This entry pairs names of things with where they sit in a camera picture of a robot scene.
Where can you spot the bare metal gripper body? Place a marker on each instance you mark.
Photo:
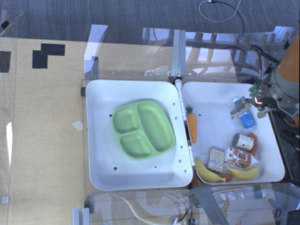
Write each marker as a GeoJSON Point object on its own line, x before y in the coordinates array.
{"type": "Point", "coordinates": [266, 102]}

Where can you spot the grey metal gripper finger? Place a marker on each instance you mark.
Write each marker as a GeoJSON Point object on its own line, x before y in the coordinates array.
{"type": "Point", "coordinates": [263, 113]}
{"type": "Point", "coordinates": [241, 108]}

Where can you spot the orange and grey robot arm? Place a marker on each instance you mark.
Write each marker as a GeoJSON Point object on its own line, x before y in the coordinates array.
{"type": "Point", "coordinates": [289, 64]}

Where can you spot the blue bottle with white cap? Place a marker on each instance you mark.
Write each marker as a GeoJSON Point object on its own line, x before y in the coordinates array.
{"type": "Point", "coordinates": [248, 121]}

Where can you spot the white plastic tray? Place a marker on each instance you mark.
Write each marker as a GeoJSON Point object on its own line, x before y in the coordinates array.
{"type": "Point", "coordinates": [215, 125]}
{"type": "Point", "coordinates": [140, 174]}

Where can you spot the white and orange gabled carton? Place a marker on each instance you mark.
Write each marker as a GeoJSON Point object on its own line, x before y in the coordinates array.
{"type": "Point", "coordinates": [239, 158]}

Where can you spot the orange carrot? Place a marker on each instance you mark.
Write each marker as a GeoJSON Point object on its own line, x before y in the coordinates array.
{"type": "Point", "coordinates": [192, 125]}

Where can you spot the orange patterned white carton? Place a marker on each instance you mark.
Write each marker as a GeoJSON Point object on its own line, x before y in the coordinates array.
{"type": "Point", "coordinates": [215, 160]}

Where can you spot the yellow banana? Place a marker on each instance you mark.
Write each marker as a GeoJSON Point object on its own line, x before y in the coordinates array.
{"type": "Point", "coordinates": [243, 174]}
{"type": "Point", "coordinates": [206, 172]}

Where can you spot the brown sausage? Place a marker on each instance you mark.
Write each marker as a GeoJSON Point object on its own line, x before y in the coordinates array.
{"type": "Point", "coordinates": [227, 176]}

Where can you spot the green divided plate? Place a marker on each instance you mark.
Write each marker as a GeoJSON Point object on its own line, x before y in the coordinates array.
{"type": "Point", "coordinates": [150, 125]}

